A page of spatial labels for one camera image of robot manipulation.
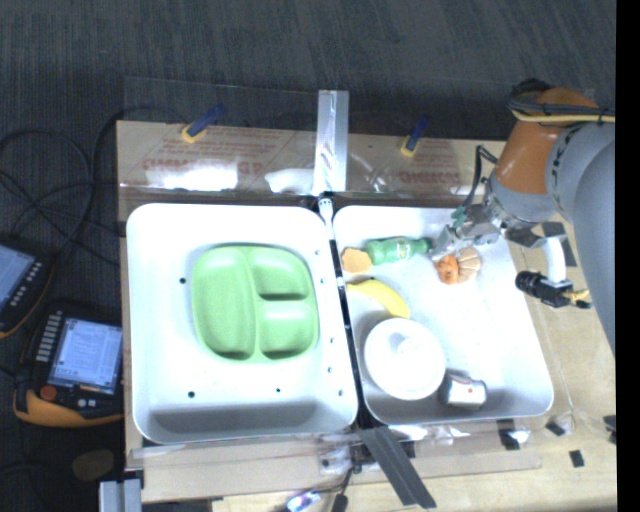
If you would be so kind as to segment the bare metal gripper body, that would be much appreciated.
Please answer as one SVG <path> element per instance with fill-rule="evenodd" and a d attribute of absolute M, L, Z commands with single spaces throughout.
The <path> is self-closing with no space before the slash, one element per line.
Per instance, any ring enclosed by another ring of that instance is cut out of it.
<path fill-rule="evenodd" d="M 475 245 L 485 245 L 500 238 L 505 218 L 505 210 L 497 200 L 482 199 L 474 203 L 467 198 L 451 215 L 449 226 L 454 230 L 454 240 L 474 238 Z"/>

